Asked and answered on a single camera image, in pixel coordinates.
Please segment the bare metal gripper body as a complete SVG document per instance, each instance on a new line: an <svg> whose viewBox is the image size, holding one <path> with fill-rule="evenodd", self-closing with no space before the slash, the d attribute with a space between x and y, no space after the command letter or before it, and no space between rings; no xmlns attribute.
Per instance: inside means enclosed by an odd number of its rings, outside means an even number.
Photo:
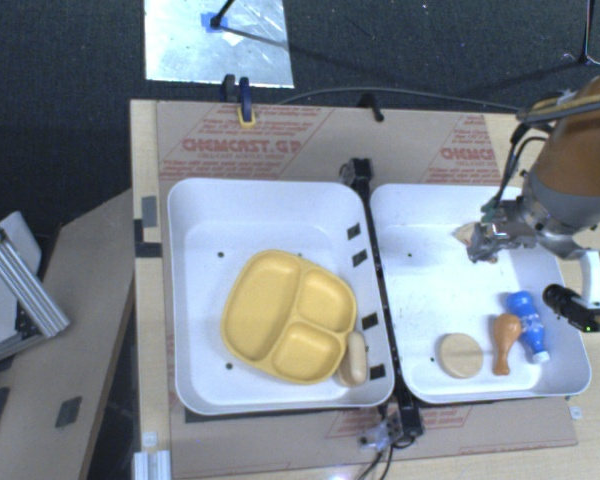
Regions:
<svg viewBox="0 0 600 480"><path fill-rule="evenodd" d="M494 215L495 250L541 246L560 259L580 259L600 249L579 245L574 235L580 229L569 226L550 214L540 203L524 198L505 200Z"/></svg>

